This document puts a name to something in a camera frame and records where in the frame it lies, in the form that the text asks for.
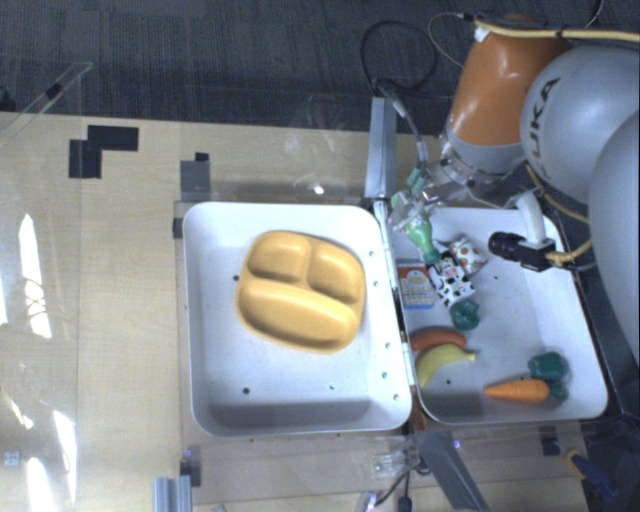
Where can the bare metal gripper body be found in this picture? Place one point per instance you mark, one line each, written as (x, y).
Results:
(445, 184)

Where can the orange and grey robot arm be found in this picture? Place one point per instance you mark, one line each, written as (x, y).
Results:
(575, 115)

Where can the clear bottle with green cap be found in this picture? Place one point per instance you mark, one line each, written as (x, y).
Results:
(422, 237)

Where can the white carton with fruit print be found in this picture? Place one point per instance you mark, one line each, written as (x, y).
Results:
(467, 255)

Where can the black and white cow carton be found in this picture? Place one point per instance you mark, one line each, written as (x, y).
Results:
(452, 285)

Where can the red and blue packet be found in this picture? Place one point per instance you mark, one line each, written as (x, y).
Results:
(415, 287)

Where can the green broccoli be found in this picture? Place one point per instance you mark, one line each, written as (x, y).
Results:
(465, 314)
(547, 366)

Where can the orange sausage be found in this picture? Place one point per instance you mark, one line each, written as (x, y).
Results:
(437, 338)

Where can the white plastic tray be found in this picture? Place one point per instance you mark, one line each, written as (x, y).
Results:
(520, 320)
(280, 395)

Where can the yellow banana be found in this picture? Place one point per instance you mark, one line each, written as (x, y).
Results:
(437, 360)

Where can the yellow divided plate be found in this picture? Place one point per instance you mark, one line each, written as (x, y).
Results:
(300, 295)

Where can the orange carrot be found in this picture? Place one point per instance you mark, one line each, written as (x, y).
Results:
(517, 390)

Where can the black cylinder on white bracket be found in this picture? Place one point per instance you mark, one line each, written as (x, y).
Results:
(535, 252)

